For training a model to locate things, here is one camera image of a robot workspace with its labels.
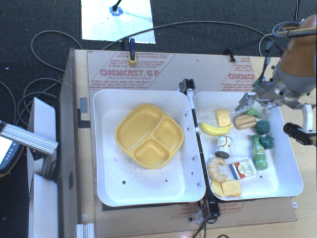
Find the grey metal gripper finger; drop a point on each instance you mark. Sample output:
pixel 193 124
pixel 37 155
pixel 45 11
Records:
pixel 268 107
pixel 245 102

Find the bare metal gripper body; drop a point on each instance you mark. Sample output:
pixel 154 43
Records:
pixel 273 93

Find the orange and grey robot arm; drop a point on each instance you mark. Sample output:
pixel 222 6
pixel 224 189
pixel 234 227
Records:
pixel 301 56

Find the light green toy vegetable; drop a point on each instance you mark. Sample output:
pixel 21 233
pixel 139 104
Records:
pixel 254 113

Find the tan hot dog bun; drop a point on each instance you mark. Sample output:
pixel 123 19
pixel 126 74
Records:
pixel 245 122

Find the dark green broccoli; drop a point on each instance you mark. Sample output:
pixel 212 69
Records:
pixel 267 142
pixel 262 127

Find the yellow cheese slice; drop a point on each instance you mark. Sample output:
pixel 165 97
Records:
pixel 223 118

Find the yellow banana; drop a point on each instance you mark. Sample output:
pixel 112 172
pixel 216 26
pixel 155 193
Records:
pixel 214 130

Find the white can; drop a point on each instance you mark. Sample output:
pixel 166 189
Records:
pixel 223 146

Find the green bottle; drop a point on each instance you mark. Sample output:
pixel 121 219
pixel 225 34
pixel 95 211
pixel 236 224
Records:
pixel 258 155

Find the brown cardboard board red print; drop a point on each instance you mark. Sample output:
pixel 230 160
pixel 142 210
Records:
pixel 203 68

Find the thin black and white rod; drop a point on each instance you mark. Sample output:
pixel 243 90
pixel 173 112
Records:
pixel 197 130

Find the red white blue carton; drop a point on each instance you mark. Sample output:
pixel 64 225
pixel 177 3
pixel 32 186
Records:
pixel 244 169

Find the white plastic tray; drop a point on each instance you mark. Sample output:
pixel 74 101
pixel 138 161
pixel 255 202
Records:
pixel 280 177
pixel 111 177

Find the tan croissant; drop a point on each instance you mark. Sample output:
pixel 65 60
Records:
pixel 214 170

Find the orange square cracker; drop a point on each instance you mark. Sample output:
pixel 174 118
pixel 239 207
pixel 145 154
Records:
pixel 231 188

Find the yellow flat slice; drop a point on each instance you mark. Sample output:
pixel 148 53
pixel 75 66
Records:
pixel 216 188

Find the yellow divided plate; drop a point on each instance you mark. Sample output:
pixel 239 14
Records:
pixel 138 128

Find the black cylinder on white bracket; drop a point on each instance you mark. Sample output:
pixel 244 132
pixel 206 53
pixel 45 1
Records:
pixel 297 132

